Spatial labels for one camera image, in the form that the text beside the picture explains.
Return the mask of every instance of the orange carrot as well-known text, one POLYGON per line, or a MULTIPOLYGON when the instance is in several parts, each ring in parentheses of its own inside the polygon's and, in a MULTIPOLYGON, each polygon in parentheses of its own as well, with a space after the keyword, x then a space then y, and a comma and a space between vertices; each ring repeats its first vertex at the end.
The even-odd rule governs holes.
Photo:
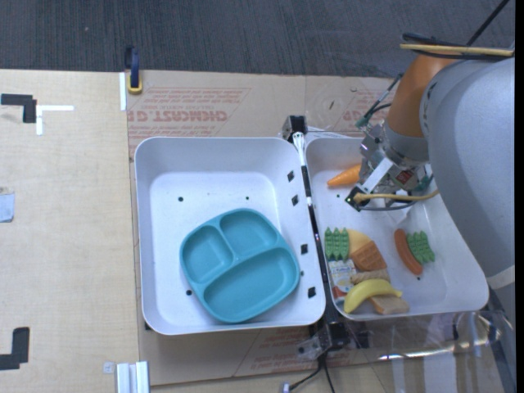
POLYGON ((415 259, 409 249, 406 233, 402 228, 397 228, 394 233, 396 251, 399 253, 404 265, 415 275, 422 273, 422 265, 415 259))
POLYGON ((340 172, 334 178, 331 178, 327 181, 329 187, 335 187, 339 185, 352 185, 357 183, 360 179, 360 164, 351 166, 349 169, 340 172))

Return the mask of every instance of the teal plate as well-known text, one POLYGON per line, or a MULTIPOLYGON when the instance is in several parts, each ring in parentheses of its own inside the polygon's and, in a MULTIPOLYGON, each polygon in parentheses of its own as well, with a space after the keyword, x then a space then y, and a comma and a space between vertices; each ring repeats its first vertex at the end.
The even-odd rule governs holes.
POLYGON ((298 285, 295 254, 280 232, 255 210, 218 215, 190 232, 180 263, 207 311, 241 323, 271 309, 298 285))

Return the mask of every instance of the dark gray fabric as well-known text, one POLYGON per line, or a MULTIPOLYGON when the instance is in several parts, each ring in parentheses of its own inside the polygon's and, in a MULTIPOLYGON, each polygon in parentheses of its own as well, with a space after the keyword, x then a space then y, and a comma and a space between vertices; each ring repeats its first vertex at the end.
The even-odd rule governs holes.
MULTIPOLYGON (((466 43, 501 0, 0 0, 0 68, 391 77, 403 32, 466 43)), ((508 47, 515 0, 475 44, 508 47)))

